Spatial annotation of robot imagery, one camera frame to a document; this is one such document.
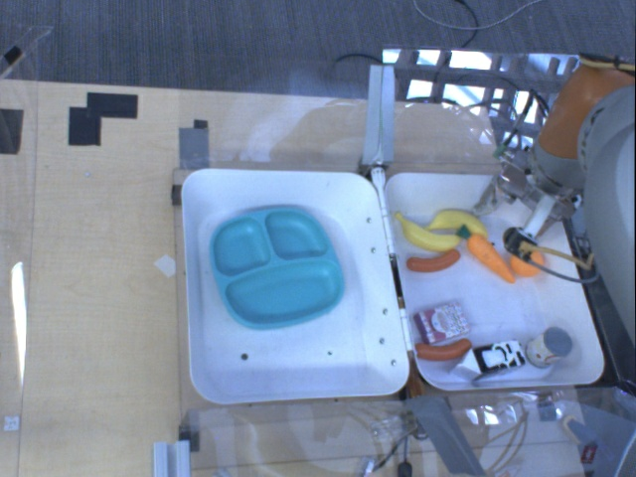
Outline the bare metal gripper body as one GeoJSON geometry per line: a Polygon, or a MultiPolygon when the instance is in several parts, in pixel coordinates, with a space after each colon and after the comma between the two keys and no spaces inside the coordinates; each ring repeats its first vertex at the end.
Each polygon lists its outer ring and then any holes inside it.
{"type": "Polygon", "coordinates": [[[497,186],[531,211],[542,198],[550,197],[555,201],[551,215],[573,215],[580,194],[580,167],[571,159],[544,159],[522,166],[503,161],[497,186]]]}

